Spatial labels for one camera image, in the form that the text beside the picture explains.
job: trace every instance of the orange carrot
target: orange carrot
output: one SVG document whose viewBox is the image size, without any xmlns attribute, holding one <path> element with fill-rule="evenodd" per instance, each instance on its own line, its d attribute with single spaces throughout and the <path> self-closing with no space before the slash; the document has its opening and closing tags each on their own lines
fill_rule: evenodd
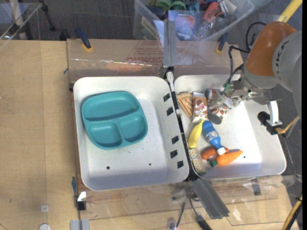
<svg viewBox="0 0 307 230">
<path fill-rule="evenodd" d="M 230 153 L 225 153 L 223 155 L 220 155 L 216 158 L 216 161 L 211 160 L 210 161 L 210 165 L 211 167 L 214 167 L 215 165 L 220 165 L 220 166 L 225 166 L 230 164 L 233 160 L 235 160 L 236 158 L 238 158 L 241 154 L 243 153 L 243 151 L 239 150 L 239 151 L 234 151 L 234 152 L 230 152 Z"/>
<path fill-rule="evenodd" d="M 202 159 L 208 159 L 213 155 L 217 155 L 216 148 L 209 148 L 201 154 Z"/>
</svg>

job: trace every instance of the wooden table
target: wooden table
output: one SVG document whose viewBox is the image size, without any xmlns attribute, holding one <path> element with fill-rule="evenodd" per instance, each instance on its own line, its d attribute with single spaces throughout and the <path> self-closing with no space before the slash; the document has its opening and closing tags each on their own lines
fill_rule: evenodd
<svg viewBox="0 0 307 230">
<path fill-rule="evenodd" d="M 80 217 L 71 185 L 76 154 L 67 67 L 66 42 L 11 41 L 0 51 L 0 230 L 34 230 L 42 223 L 65 230 Z M 270 178 L 274 196 L 227 204 L 230 217 L 208 224 L 224 230 L 281 229 L 291 210 L 281 180 Z M 208 218 L 203 208 L 197 211 Z M 91 220 L 90 229 L 165 229 L 179 213 Z M 179 229 L 200 229 L 192 210 L 184 211 Z M 299 229 L 296 223 L 292 229 Z"/>
</svg>

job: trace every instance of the teal plate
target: teal plate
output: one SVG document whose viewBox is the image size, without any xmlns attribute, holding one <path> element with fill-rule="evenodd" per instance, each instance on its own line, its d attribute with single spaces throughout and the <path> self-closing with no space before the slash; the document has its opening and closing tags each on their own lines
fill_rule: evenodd
<svg viewBox="0 0 307 230">
<path fill-rule="evenodd" d="M 129 146 L 147 135 L 148 125 L 143 109 L 129 92 L 92 96 L 83 103 L 81 113 L 89 138 L 101 149 Z"/>
</svg>

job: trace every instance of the gray floor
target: gray floor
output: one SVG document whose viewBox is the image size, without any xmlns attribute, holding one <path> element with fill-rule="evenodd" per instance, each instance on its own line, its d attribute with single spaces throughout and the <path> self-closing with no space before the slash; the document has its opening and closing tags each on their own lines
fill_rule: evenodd
<svg viewBox="0 0 307 230">
<path fill-rule="evenodd" d="M 23 0 L 24 2 L 38 2 L 38 0 Z M 245 48 L 245 33 L 248 26 L 260 19 L 270 22 L 272 15 L 279 15 L 291 0 L 273 0 L 268 5 L 251 14 L 235 28 L 229 31 L 228 42 Z M 56 26 L 56 30 L 49 31 L 49 25 L 43 13 L 39 14 L 41 40 L 59 40 L 60 32 L 67 29 L 70 36 L 76 38 L 76 27 L 86 31 L 89 38 L 103 39 L 133 39 L 134 0 L 45 0 L 49 7 L 49 14 Z M 297 30 L 302 30 L 302 6 L 288 21 Z M 290 123 L 297 115 L 293 111 L 292 94 L 281 87 L 276 87 L 272 95 L 279 102 L 280 119 Z M 288 192 L 292 203 L 302 191 L 302 129 L 301 121 L 295 126 L 290 138 L 281 137 L 285 149 L 287 169 L 284 175 L 294 175 L 294 180 L 287 180 Z M 297 218 L 303 226 L 302 210 Z"/>
</svg>

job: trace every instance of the blue toy bottle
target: blue toy bottle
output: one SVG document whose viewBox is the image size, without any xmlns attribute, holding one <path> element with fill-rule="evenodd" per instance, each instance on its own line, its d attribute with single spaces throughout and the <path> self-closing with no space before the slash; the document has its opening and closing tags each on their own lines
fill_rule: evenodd
<svg viewBox="0 0 307 230">
<path fill-rule="evenodd" d="M 206 120 L 202 123 L 202 132 L 205 135 L 206 140 L 216 148 L 219 155 L 226 153 L 225 148 L 221 145 L 221 137 L 213 127 L 211 121 Z"/>
</svg>

